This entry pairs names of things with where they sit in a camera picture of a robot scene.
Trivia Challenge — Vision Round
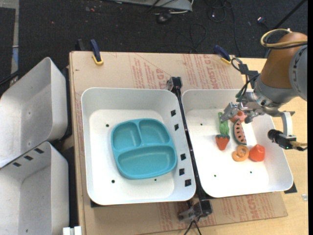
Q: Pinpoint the brown cardboard board red print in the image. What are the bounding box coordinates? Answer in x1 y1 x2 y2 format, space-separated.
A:
69 50 289 235

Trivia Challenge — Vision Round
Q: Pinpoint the green toy vegetable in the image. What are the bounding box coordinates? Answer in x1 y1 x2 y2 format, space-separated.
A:
217 112 231 137

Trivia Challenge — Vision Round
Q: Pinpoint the black block with thin wires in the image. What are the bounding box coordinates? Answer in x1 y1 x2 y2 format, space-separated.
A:
166 76 184 93
178 199 213 222

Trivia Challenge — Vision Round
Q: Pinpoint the thin black rod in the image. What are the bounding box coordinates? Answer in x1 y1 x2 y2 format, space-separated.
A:
175 86 207 203

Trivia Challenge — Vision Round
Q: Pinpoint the toy watermelon slice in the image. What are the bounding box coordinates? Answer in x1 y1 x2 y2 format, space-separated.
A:
231 118 248 146

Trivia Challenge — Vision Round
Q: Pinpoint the white plastic tray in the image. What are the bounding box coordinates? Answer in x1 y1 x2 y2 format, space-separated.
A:
0 141 70 235
0 56 69 169
80 87 197 206
181 89 294 198

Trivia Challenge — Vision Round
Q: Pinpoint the black cylinder on white bracket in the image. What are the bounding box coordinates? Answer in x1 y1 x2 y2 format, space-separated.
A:
267 111 298 150

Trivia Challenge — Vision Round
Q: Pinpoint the orange toy pretzel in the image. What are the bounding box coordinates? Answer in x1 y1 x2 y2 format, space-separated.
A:
231 144 250 163

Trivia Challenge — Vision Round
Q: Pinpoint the red orange toy pepper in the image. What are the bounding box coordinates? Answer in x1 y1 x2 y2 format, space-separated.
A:
248 143 266 163

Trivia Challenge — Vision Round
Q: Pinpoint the red toy strawberry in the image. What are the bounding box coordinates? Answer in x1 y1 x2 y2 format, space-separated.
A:
215 134 231 151

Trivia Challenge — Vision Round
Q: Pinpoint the blue divided plate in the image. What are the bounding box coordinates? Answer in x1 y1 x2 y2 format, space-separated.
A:
110 118 178 180

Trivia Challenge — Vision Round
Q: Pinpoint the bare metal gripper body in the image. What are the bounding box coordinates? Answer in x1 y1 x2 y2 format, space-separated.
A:
236 91 284 117

